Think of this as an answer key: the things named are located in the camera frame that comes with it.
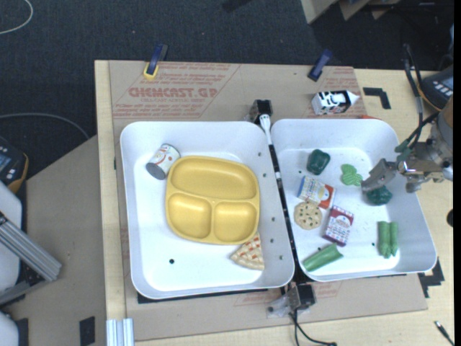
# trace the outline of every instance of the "white can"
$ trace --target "white can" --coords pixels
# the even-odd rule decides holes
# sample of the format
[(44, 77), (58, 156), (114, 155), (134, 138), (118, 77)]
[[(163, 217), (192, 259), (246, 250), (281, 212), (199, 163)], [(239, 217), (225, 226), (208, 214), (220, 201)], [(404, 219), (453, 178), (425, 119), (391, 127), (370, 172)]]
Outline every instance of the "white can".
[(146, 169), (156, 179), (165, 179), (173, 163), (180, 157), (181, 155), (172, 145), (164, 143), (146, 164)]

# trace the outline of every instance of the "cookie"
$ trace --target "cookie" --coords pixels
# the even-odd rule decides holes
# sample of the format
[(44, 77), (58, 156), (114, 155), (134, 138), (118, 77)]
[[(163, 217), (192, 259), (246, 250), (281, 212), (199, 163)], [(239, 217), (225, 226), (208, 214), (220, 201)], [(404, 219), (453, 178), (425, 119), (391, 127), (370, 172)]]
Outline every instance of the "cookie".
[(299, 203), (295, 207), (295, 222), (302, 229), (314, 229), (322, 222), (322, 212), (314, 203)]

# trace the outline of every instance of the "white cable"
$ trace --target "white cable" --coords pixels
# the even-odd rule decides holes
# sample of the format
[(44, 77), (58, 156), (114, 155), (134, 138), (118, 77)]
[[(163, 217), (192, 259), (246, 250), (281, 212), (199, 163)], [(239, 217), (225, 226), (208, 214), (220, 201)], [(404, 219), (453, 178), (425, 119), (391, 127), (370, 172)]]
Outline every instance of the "white cable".
[(22, 23), (21, 25), (15, 27), (15, 28), (11, 28), (10, 30), (6, 30), (6, 31), (0, 31), (0, 35), (3, 35), (4, 33), (10, 33), (10, 32), (13, 32), (13, 31), (17, 31), (21, 28), (23, 28), (27, 23), (30, 22), (30, 20), (32, 19), (32, 15), (34, 15), (34, 8), (32, 7), (32, 4), (30, 3), (29, 0), (23, 0), (27, 3), (27, 5), (29, 5), (29, 8), (30, 8), (30, 16), (29, 18), (27, 18), (27, 20)]

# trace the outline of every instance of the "robotic hand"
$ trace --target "robotic hand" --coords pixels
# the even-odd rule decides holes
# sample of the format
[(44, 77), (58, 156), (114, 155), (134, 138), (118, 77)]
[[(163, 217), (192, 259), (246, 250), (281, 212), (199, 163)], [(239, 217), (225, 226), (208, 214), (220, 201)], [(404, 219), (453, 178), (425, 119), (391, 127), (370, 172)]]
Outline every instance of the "robotic hand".
[[(432, 123), (432, 127), (426, 142), (409, 144), (427, 123)], [(421, 184), (431, 179), (434, 182), (453, 181), (453, 96), (441, 112), (425, 119), (395, 151), (400, 153), (396, 161), (381, 159), (370, 171), (370, 176), (362, 181), (363, 192), (381, 188), (397, 173), (406, 177), (407, 192), (420, 190)]]

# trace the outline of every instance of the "dark floor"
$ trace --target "dark floor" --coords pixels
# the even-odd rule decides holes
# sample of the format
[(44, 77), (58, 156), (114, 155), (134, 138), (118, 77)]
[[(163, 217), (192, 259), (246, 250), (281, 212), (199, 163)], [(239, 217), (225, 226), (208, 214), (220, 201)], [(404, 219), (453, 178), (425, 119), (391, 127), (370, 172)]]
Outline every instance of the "dark floor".
[[(5, 116), (57, 115), (95, 135), (96, 59), (147, 61), (162, 42), (169, 61), (311, 65), (329, 48), (331, 65), (402, 69), (409, 43), (421, 70), (437, 70), (454, 23), (454, 0), (403, 0), (379, 19), (362, 11), (348, 21), (334, 4), (311, 25), (300, 0), (29, 1), (29, 24), (0, 34), (0, 136), (29, 156), (28, 177), (86, 138), (62, 120)], [(415, 8), (428, 2), (435, 8)], [(0, 32), (28, 9), (0, 0)]]

